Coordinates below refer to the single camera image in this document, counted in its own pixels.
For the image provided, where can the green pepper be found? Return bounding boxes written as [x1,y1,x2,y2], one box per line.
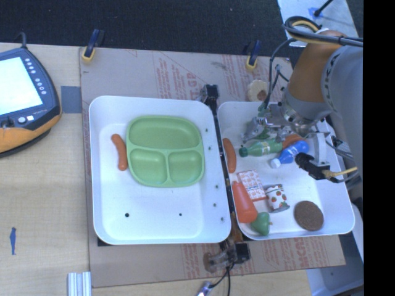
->
[249,212,274,236]

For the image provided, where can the orange sausage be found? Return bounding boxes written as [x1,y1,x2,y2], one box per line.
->
[110,133,129,171]
[222,138,238,174]

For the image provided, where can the orange rounded item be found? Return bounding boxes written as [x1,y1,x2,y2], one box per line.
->
[282,133,305,149]

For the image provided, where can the brown cardboard board red print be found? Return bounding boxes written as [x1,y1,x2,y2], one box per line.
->
[78,46,347,289]

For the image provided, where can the white can strawberry print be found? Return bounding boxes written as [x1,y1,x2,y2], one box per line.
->
[264,183,291,213]

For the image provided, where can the thin black rod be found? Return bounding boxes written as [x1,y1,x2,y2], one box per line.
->
[210,99,238,245]

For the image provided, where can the black block with thin wires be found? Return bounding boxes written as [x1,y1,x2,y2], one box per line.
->
[199,84,220,105]
[234,242,251,263]

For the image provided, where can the orange printed carton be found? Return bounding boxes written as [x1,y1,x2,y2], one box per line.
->
[236,170,267,202]

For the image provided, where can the beige round biscuit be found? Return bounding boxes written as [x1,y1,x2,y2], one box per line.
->
[246,79,268,102]

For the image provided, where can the orange bottle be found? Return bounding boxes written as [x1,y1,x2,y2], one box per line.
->
[231,180,259,224]

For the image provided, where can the green bottle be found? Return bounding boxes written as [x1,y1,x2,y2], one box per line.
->
[238,138,285,158]

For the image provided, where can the blue bottle white cap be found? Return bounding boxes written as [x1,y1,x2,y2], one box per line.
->
[270,140,310,169]

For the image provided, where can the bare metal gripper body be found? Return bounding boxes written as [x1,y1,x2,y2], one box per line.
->
[256,101,322,136]

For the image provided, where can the black cylinder on white bracket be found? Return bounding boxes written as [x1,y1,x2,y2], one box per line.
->
[294,131,334,181]

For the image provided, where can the brown round biscuit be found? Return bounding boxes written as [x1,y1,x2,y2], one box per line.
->
[293,200,325,231]

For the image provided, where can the white plastic tray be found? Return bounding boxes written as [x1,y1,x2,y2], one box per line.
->
[217,101,356,241]
[88,95,232,245]

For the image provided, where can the green divided plate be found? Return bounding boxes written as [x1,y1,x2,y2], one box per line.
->
[125,115,206,188]

